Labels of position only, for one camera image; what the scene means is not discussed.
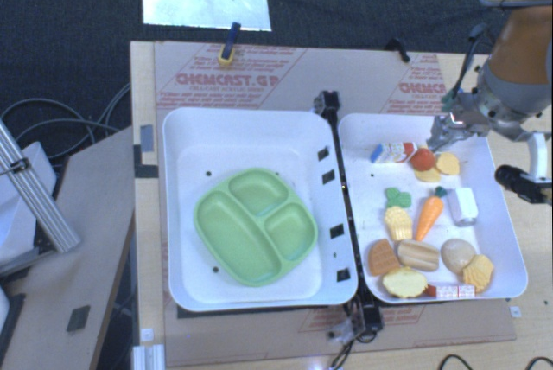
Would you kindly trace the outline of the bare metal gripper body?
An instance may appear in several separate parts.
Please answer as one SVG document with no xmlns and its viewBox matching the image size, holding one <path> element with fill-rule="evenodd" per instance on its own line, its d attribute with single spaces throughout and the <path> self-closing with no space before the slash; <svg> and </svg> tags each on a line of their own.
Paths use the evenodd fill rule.
<svg viewBox="0 0 553 370">
<path fill-rule="evenodd" d="M 504 105 L 484 90 L 458 93 L 447 115 L 447 129 L 457 139 L 486 136 L 494 131 L 507 139 L 526 139 L 522 123 L 526 116 Z"/>
</svg>

